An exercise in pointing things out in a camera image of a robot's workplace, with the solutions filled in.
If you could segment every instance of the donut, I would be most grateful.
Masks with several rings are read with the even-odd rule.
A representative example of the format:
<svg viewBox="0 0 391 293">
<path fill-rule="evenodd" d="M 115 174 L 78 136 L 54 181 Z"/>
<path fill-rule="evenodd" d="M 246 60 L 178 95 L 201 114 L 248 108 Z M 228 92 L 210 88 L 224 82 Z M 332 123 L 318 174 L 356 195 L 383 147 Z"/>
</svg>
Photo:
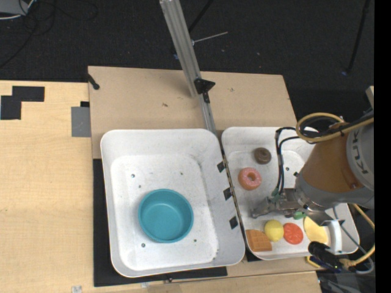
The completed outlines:
<svg viewBox="0 0 391 293">
<path fill-rule="evenodd" d="M 254 150 L 254 158 L 258 164 L 267 164 L 271 160 L 271 153 L 266 148 L 256 148 Z"/>
<path fill-rule="evenodd" d="M 260 186 L 262 177 L 256 169 L 246 167 L 239 172 L 238 180 L 243 189 L 254 190 Z"/>
</svg>

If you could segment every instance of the black clamp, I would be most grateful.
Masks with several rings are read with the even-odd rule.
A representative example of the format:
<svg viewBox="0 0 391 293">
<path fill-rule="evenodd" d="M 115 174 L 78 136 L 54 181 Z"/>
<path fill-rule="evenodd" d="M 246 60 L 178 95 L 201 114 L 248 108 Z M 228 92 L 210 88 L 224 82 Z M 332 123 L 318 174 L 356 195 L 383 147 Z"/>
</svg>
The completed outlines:
<svg viewBox="0 0 391 293">
<path fill-rule="evenodd" d="M 97 82 L 94 80 L 94 78 L 92 78 L 92 76 L 90 74 L 87 74 L 87 80 L 89 83 L 92 84 L 92 87 L 95 90 L 98 90 L 100 88 L 99 84 L 97 84 Z"/>
<path fill-rule="evenodd" d="M 195 89 L 197 90 L 197 93 L 199 95 L 202 94 L 203 100 L 206 103 L 210 103 L 208 91 L 211 90 L 213 86 L 216 85 L 216 83 L 213 81 L 207 81 L 202 78 L 196 78 L 194 80 L 194 85 L 195 85 Z"/>
</svg>

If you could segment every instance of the yellow lemon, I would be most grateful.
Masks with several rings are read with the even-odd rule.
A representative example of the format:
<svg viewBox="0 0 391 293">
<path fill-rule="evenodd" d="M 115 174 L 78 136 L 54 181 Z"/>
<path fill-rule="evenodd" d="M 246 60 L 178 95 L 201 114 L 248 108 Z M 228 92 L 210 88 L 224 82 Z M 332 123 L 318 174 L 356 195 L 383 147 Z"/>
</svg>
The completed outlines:
<svg viewBox="0 0 391 293">
<path fill-rule="evenodd" d="M 283 237 L 283 226 L 275 219 L 269 220 L 265 225 L 265 234 L 272 242 L 277 242 Z"/>
</svg>

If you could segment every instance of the teal bowl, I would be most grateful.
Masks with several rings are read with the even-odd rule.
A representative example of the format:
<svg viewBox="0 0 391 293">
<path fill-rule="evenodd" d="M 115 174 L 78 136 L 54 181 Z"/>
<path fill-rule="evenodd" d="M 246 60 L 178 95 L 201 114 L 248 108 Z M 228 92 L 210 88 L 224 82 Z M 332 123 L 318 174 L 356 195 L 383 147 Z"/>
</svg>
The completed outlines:
<svg viewBox="0 0 391 293">
<path fill-rule="evenodd" d="M 158 189 L 146 194 L 137 213 L 146 235 L 163 243 L 182 240 L 190 232 L 194 221 L 188 200 L 169 189 Z"/>
</svg>

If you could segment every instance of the yellow cable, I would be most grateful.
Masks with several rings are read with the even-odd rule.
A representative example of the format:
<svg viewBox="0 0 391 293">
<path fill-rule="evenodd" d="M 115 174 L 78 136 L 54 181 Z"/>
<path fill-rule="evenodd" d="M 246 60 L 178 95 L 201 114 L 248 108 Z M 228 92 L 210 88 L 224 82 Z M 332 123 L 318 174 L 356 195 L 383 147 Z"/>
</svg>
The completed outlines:
<svg viewBox="0 0 391 293">
<path fill-rule="evenodd" d="M 368 125 L 368 124 L 374 122 L 374 117 L 372 117 L 372 118 L 369 118 L 368 120 L 365 120 L 365 121 L 363 121 L 363 122 L 361 122 L 359 124 L 356 124 L 354 126 L 351 126 L 351 127 L 345 128 L 345 129 L 342 128 L 341 131 L 335 132 L 333 134 L 328 134 L 328 135 L 322 136 L 322 137 L 311 138 L 311 137 L 307 137 L 307 136 L 303 135 L 301 133 L 301 131 L 300 131 L 301 124 L 304 121 L 308 120 L 309 118 L 320 117 L 320 116 L 322 116 L 322 117 L 330 117 L 330 118 L 332 118 L 334 120 L 337 120 L 339 123 L 343 123 L 343 120 L 340 117 L 338 117 L 338 116 L 336 116 L 334 114 L 330 114 L 330 113 L 313 113 L 313 114 L 307 115 L 307 116 L 303 117 L 302 119 L 300 119 L 298 121 L 297 125 L 296 125 L 296 133 L 298 134 L 298 136 L 301 139 L 303 139 L 305 141 L 308 141 L 308 142 L 327 141 L 327 140 L 330 140 L 330 139 L 333 139 L 333 138 L 336 138 L 336 137 L 340 137 L 341 133 L 348 133 L 348 132 L 350 132 L 352 130 L 357 129 L 358 127 L 362 127 L 362 126 L 365 126 L 365 125 Z"/>
<path fill-rule="evenodd" d="M 354 208 L 361 214 L 362 217 L 364 217 L 364 219 L 371 225 L 372 229 L 375 230 L 375 224 L 373 223 L 373 221 L 366 215 L 366 213 L 363 212 L 363 210 L 358 207 L 358 205 L 356 204 L 353 204 Z M 346 259 L 346 258 L 343 258 L 343 259 L 340 259 L 340 262 L 344 265 L 344 267 L 346 269 L 348 269 L 348 267 L 351 267 L 351 266 L 356 266 L 358 264 L 360 264 L 361 262 L 365 261 L 367 258 L 369 258 L 373 253 L 375 252 L 375 245 L 373 244 L 372 248 L 368 251 L 367 254 L 363 255 L 362 257 L 354 260 L 354 261 L 351 261 L 350 259 Z"/>
</svg>

